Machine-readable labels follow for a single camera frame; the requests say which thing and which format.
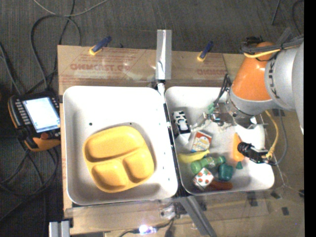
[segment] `green bottle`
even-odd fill
[[[198,174],[201,169],[204,167],[206,168],[214,168],[220,164],[223,164],[226,162],[225,156],[219,156],[219,157],[206,157],[202,158],[201,160],[195,160],[191,162],[191,170],[194,175]]]

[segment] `yellow plate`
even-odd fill
[[[144,183],[154,172],[151,152],[140,132],[131,126],[91,135],[82,151],[94,183],[104,192],[128,190]]]

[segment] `button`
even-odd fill
[[[40,138],[41,138],[42,140],[47,140],[47,139],[49,138],[49,134],[46,133],[46,132],[44,132],[44,133],[42,133],[42,134],[40,135]]]

